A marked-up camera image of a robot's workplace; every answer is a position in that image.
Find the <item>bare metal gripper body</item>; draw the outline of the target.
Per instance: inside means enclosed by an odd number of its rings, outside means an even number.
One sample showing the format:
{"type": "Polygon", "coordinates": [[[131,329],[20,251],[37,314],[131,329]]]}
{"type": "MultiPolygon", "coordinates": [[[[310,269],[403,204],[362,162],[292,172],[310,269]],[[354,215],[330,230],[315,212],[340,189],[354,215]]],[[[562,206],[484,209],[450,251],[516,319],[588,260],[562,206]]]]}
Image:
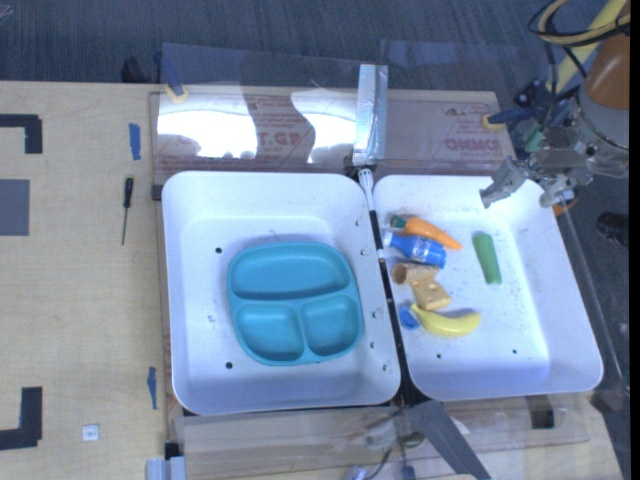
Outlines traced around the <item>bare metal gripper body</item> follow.
{"type": "Polygon", "coordinates": [[[586,185],[595,175],[628,175],[627,145],[577,125],[534,131],[525,141],[525,152],[528,176],[542,186],[586,185]]]}

